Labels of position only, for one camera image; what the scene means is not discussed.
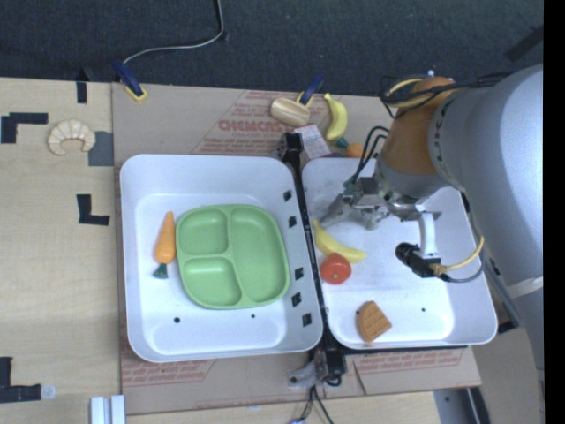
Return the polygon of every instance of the yellow cable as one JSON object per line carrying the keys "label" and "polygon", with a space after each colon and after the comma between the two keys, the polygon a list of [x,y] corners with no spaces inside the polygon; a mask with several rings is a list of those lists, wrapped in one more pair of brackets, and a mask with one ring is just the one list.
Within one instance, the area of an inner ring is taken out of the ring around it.
{"label": "yellow cable", "polygon": [[[399,89],[406,87],[408,85],[410,85],[411,83],[418,83],[419,81],[422,81],[423,79],[407,79],[407,80],[402,80],[396,84],[394,84],[394,86],[392,86],[384,95],[386,97],[390,97],[393,93],[395,93],[396,91],[398,91]],[[464,87],[456,87],[456,88],[450,88],[449,90],[444,90],[444,91],[440,91],[437,92],[437,94],[441,94],[441,93],[445,93],[446,91],[454,91],[457,89],[462,89]],[[433,97],[433,94],[436,93],[435,91],[433,91],[433,88],[430,88],[430,91],[428,93],[424,93],[422,95],[417,95],[417,96],[413,96],[410,97],[410,94],[408,94],[406,96],[405,99],[402,100],[397,100],[395,102],[386,102],[386,105],[389,107],[392,107],[394,109],[406,109],[409,107],[415,107],[421,103],[424,103],[428,100],[430,100]]]}
{"label": "yellow cable", "polygon": [[473,259],[475,259],[478,256],[478,254],[480,253],[480,250],[483,249],[484,244],[485,244],[485,238],[483,238],[483,236],[481,236],[480,240],[478,241],[477,248],[475,248],[475,251],[473,251],[471,256],[469,256],[467,259],[464,259],[463,261],[458,262],[457,264],[453,264],[453,265],[430,264],[430,268],[433,270],[434,274],[437,275],[437,276],[442,275],[444,273],[447,273],[451,270],[460,269],[461,267],[467,265],[469,262],[471,262]]}

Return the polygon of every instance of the cardboard surface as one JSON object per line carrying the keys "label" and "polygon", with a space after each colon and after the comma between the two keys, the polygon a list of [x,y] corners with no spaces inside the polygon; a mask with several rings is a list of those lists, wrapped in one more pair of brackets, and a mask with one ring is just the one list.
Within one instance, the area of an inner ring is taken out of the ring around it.
{"label": "cardboard surface", "polygon": [[[279,96],[293,94],[144,85],[148,98],[135,102],[112,85],[116,179],[125,160],[137,154],[271,155],[292,127],[272,119],[268,109]],[[345,138],[363,143],[373,125],[389,125],[377,98],[334,96],[348,109]],[[330,122],[327,103],[316,95],[311,122],[323,134]],[[117,187],[118,281],[123,282]],[[153,364],[139,359],[125,335],[124,290],[120,284],[122,389],[128,414],[257,405],[303,400],[289,389],[287,372],[302,367],[307,353],[246,359]],[[478,370],[470,348],[382,352],[347,357],[348,372],[327,398],[345,398],[476,386]]]}

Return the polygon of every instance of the tomato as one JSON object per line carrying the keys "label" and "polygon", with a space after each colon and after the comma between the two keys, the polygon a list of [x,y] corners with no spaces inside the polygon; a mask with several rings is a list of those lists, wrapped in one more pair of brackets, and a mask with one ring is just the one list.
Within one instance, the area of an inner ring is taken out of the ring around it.
{"label": "tomato", "polygon": [[340,254],[332,253],[321,264],[320,275],[326,283],[344,283],[351,276],[351,264]]}

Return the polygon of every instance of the wooden table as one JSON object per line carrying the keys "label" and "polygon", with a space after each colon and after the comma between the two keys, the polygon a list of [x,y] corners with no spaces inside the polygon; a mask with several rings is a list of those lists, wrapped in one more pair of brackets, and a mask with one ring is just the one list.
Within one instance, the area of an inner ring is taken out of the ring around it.
{"label": "wooden table", "polygon": [[[88,422],[89,398],[120,394],[113,166],[88,167],[81,143],[52,154],[53,125],[78,118],[112,132],[110,84],[0,79],[0,116],[49,113],[46,125],[18,124],[0,144],[0,356],[13,357],[11,384],[51,384],[56,397],[0,405],[10,423]],[[108,225],[79,223],[78,194]],[[336,423],[438,423],[433,393],[327,400]],[[303,403],[161,413],[128,422],[290,422]],[[325,422],[315,406],[307,422]]]}

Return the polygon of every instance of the toy sink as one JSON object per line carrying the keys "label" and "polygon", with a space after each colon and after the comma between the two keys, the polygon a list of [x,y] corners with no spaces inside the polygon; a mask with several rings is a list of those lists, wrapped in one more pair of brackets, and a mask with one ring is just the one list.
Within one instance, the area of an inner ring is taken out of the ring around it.
{"label": "toy sink", "polygon": [[283,237],[257,206],[196,208],[177,222],[177,257],[186,293],[204,307],[272,303],[290,283]]}
{"label": "toy sink", "polygon": [[[127,334],[141,358],[306,352],[320,341],[312,264],[283,163],[136,155],[124,163],[120,187]],[[153,250],[168,211],[179,249],[160,279]]]}
{"label": "toy sink", "polygon": [[[361,176],[371,176],[374,159]],[[358,159],[319,158],[303,170],[306,204],[310,218],[321,218],[345,182],[356,171]],[[422,204],[422,210],[441,212],[435,221],[435,238],[442,263],[455,264],[475,249],[469,219],[461,195],[440,189]],[[328,326],[334,337],[357,351],[479,345],[490,341],[498,329],[496,313],[484,276],[464,284],[448,284],[437,278],[422,279],[395,256],[402,242],[420,243],[417,222],[389,216],[369,231],[360,214],[330,225],[327,231],[338,241],[367,252],[353,264],[343,284],[322,282]],[[316,249],[318,265],[325,255]],[[450,274],[466,278],[481,268],[477,258]],[[392,328],[367,343],[358,331],[356,316],[367,301],[374,301]]]}

